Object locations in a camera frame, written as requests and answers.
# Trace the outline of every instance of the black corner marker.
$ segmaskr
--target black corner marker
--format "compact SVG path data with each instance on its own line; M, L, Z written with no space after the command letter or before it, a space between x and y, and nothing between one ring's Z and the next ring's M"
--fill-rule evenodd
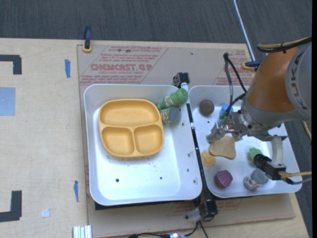
M0 55L0 61L13 62L13 75L21 75L22 74L21 56L19 56L19 55Z
M16 221L22 217L22 191L12 191L9 212L0 212L0 222Z

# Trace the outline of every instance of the wooden table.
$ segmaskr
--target wooden table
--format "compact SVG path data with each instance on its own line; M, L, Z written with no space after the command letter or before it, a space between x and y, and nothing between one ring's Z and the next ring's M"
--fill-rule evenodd
M242 44L94 43L247 50ZM15 115L0 116L0 212L10 211L12 191L22 191L22 217L0 222L1 237L66 238L73 226L88 224L77 45L82 41L0 39L0 55L22 57L22 75L13 75L12 62L0 62L0 87L15 88ZM71 62L70 78L64 60ZM74 181L78 181L78 202ZM296 196L289 196L295 218L208 227L206 232L210 237L306 238ZM42 217L45 209L50 210L48 218ZM205 236L198 228L193 237Z

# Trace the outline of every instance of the yellow divided plate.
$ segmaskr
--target yellow divided plate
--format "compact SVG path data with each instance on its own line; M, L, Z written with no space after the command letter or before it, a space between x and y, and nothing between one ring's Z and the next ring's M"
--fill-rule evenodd
M164 144L159 110L144 99L105 102L99 110L99 132L105 149L117 157L152 155Z

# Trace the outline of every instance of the blue clamp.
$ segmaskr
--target blue clamp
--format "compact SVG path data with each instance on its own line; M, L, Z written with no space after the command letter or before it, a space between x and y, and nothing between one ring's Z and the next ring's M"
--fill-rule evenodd
M260 61L260 60L249 61L249 62L243 61L241 63L241 67L243 69L247 69L247 70L254 69L256 71L258 69L258 67L260 66L261 62L262 61Z
M83 43L83 52L90 53L91 52L91 26L86 26L84 32L84 43Z

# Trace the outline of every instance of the blue square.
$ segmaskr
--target blue square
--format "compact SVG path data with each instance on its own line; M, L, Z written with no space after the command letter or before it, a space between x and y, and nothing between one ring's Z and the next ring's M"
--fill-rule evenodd
M15 116L15 87L0 87L0 116Z

